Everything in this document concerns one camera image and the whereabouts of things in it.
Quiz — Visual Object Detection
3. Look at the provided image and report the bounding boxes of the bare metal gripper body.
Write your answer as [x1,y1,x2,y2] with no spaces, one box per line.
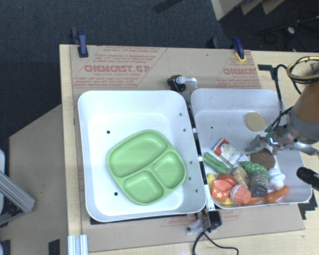
[266,125,315,156]

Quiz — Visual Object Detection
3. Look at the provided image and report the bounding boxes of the brown round biscuit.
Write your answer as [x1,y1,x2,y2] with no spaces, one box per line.
[249,148,276,170]

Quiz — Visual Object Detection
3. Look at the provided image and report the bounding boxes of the tan round biscuit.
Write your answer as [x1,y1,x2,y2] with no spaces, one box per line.
[245,112,267,133]

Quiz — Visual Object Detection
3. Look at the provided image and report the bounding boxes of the white swirl toy cream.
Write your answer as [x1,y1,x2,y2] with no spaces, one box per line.
[267,167,286,190]

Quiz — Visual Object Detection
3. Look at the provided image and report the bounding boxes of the white orange and blue carton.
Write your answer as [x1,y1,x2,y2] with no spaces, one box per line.
[211,137,243,166]

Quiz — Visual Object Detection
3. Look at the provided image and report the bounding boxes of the beige toy mushroom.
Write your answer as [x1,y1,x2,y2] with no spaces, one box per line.
[230,166,249,189]

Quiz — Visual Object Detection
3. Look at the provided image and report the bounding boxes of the green can with grey lid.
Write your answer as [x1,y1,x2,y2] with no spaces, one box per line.
[248,166,270,198]

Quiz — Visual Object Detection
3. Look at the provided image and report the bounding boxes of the orange sausage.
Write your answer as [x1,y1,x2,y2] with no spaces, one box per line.
[264,185,290,203]

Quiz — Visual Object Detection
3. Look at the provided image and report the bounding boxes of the green bean pod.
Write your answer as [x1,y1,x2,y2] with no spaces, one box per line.
[203,151,230,174]

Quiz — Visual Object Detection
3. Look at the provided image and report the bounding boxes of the white plastic tray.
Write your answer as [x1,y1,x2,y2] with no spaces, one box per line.
[190,88,314,210]
[77,89,208,223]

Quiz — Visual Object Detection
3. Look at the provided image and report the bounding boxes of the pink cupcake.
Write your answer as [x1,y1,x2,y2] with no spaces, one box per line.
[229,183,252,205]

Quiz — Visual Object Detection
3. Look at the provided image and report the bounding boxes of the orange packet with yellow stars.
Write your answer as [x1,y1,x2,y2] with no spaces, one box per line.
[212,178,233,200]

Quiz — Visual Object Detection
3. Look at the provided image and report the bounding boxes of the thin black and white rod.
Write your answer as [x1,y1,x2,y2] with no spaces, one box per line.
[176,76,216,211]

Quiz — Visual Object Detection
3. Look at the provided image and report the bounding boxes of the green divided plate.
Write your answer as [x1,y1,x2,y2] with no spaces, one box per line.
[106,129,188,207]

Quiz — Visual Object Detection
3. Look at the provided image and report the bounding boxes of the brown cardboard board, red print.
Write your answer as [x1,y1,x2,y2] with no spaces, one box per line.
[69,45,313,252]

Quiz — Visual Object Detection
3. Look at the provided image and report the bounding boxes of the black cylinder on white bracket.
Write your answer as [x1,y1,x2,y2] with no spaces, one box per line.
[296,147,319,193]

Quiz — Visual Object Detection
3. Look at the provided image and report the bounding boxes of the black block with thin wires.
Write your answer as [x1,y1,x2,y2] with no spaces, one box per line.
[166,75,188,93]
[198,210,223,233]

